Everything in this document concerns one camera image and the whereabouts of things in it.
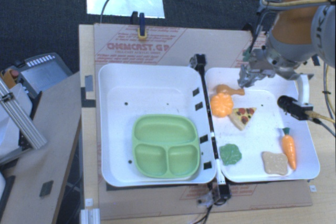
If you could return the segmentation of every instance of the orange pumpkin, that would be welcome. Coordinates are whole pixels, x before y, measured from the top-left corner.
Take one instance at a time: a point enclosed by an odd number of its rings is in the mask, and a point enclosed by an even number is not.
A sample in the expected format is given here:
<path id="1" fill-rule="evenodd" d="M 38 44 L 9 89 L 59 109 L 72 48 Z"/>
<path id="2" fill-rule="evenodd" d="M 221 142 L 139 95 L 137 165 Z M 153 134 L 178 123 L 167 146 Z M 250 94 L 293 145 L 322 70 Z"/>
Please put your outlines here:
<path id="1" fill-rule="evenodd" d="M 220 92 L 210 100 L 212 115 L 224 118 L 232 113 L 233 101 L 231 95 Z"/>

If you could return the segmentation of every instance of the blue clamp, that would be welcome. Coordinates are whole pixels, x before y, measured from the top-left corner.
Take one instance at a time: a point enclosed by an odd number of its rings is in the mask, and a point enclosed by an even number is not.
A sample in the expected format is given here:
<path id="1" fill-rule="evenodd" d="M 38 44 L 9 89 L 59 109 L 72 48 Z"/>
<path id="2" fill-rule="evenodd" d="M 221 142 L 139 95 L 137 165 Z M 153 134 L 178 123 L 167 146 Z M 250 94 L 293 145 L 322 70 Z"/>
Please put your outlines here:
<path id="1" fill-rule="evenodd" d="M 139 15 L 139 28 L 138 28 L 138 38 L 144 40 L 147 38 L 147 31 L 145 28 L 145 14 L 140 13 Z"/>

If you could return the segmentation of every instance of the carrot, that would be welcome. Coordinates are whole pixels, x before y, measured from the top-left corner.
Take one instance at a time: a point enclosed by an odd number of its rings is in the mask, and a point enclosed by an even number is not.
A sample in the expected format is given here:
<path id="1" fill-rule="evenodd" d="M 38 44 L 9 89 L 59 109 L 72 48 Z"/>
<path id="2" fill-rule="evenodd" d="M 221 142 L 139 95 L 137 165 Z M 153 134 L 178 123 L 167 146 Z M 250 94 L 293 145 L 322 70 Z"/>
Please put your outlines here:
<path id="1" fill-rule="evenodd" d="M 288 158 L 289 166 L 295 170 L 296 169 L 296 151 L 294 139 L 289 135 L 289 128 L 284 128 L 283 132 L 285 133 L 282 138 L 282 150 Z"/>

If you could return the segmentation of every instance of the white tray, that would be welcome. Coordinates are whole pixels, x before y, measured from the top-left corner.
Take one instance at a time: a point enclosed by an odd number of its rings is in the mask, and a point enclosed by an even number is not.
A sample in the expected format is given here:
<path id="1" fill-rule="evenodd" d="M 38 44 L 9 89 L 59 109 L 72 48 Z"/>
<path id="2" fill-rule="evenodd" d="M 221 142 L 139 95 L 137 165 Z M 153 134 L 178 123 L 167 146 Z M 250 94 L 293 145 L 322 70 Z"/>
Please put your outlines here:
<path id="1" fill-rule="evenodd" d="M 112 63 L 98 75 L 102 174 L 107 183 L 117 186 L 203 184 L 216 174 L 202 81 L 189 67 L 145 66 Z M 197 172 L 188 178 L 160 179 L 141 174 L 132 156 L 132 127 L 145 114 L 174 114 L 189 118 L 198 136 L 208 135 L 200 144 L 201 160 Z M 204 169 L 204 164 L 211 168 Z"/>
<path id="2" fill-rule="evenodd" d="M 209 97 L 215 94 L 218 84 L 226 84 L 238 89 L 239 69 L 211 68 L 206 73 Z M 285 115 L 277 106 L 281 95 L 295 99 L 298 92 L 295 82 L 279 76 L 257 81 L 254 86 L 245 88 L 245 95 L 233 95 L 234 108 L 257 108 L 243 131 L 237 129 L 228 117 L 213 117 L 214 131 L 218 149 L 227 144 L 236 144 L 242 159 L 235 165 L 224 166 L 222 172 L 233 182 L 265 182 L 275 180 L 313 179 L 320 171 L 320 164 L 311 139 L 306 121 L 298 121 L 291 115 Z M 263 151 L 282 153 L 282 128 L 289 127 L 290 135 L 295 140 L 297 152 L 297 169 L 288 166 L 286 176 L 269 175 L 264 171 L 261 158 Z"/>

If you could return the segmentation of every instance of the toy food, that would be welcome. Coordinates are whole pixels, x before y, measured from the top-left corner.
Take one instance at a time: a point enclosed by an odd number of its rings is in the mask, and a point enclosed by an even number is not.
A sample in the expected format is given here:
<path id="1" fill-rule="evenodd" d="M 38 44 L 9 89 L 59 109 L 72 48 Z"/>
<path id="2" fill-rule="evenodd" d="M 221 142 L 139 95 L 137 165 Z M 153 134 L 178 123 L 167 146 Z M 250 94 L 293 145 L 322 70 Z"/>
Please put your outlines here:
<path id="1" fill-rule="evenodd" d="M 288 158 L 289 166 L 295 170 L 296 169 L 296 151 L 294 139 L 289 135 L 289 128 L 283 128 L 283 132 L 285 133 L 282 138 L 282 150 Z"/>
<path id="2" fill-rule="evenodd" d="M 226 144 L 219 148 L 220 158 L 225 166 L 229 164 L 236 164 L 242 158 L 239 148 L 235 144 Z"/>
<path id="3" fill-rule="evenodd" d="M 287 174 L 287 156 L 284 153 L 272 153 L 265 151 L 261 157 L 264 162 L 264 169 L 267 174 L 284 176 Z"/>
<path id="4" fill-rule="evenodd" d="M 235 90 L 235 89 L 232 89 L 231 87 L 229 87 L 228 85 L 225 85 L 225 84 L 218 85 L 217 88 L 216 88 L 216 92 L 217 93 L 220 93 L 220 92 L 227 93 L 227 94 L 230 94 L 230 95 L 233 95 L 233 94 L 245 95 L 244 89 Z"/>
<path id="5" fill-rule="evenodd" d="M 241 131 L 249 123 L 257 108 L 237 108 L 229 115 L 232 123 Z"/>
<path id="6" fill-rule="evenodd" d="M 224 118 L 232 113 L 233 101 L 231 95 L 227 93 L 218 93 L 210 100 L 212 115 Z"/>

